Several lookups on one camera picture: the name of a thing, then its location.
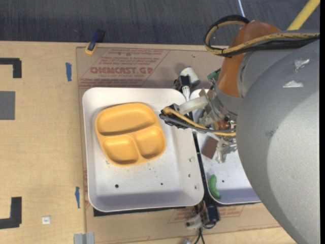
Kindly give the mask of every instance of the yellow plate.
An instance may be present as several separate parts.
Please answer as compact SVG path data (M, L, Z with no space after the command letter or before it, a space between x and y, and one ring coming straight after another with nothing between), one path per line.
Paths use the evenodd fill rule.
M102 110L96 134L106 158L117 166L131 166L163 154L166 139L153 110L144 103L128 103Z

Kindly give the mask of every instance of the gray carpet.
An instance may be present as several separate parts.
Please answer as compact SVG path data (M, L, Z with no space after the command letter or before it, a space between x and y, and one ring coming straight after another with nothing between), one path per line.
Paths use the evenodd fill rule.
M241 0L250 20L286 29L308 0ZM104 42L202 44L208 26L241 14L238 0L0 0L0 40L87 42L106 31ZM303 29L320 28L320 8ZM227 45L237 26L223 27L215 43Z

